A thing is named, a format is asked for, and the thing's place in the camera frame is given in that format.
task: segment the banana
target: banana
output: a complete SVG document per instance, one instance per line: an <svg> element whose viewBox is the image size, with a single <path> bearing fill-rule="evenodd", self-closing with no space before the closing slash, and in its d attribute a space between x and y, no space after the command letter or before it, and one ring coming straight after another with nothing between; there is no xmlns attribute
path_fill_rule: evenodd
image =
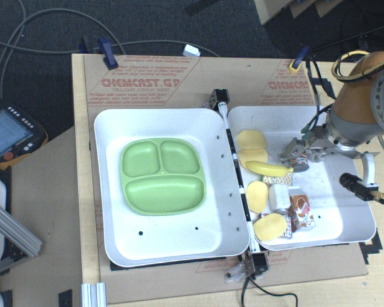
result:
<svg viewBox="0 0 384 307"><path fill-rule="evenodd" d="M256 174L267 177L283 177L288 172L293 172L293 167L287 168L284 165L274 165L260 161L246 161L246 168Z"/></svg>

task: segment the green plate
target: green plate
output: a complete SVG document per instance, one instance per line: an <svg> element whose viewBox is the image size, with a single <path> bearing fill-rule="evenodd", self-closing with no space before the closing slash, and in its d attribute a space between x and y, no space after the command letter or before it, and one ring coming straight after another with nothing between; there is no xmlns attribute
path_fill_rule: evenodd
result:
<svg viewBox="0 0 384 307"><path fill-rule="evenodd" d="M144 139L121 153L121 183L128 205L140 214L172 215L198 208L206 195L195 148L180 139Z"/></svg>

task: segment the display screen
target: display screen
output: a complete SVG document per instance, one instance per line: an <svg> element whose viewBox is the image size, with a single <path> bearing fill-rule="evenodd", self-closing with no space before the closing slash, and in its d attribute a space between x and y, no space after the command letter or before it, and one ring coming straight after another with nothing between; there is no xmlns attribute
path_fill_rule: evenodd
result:
<svg viewBox="0 0 384 307"><path fill-rule="evenodd" d="M32 135L32 132L14 120L5 110L0 111L0 157L13 145Z"/></svg>

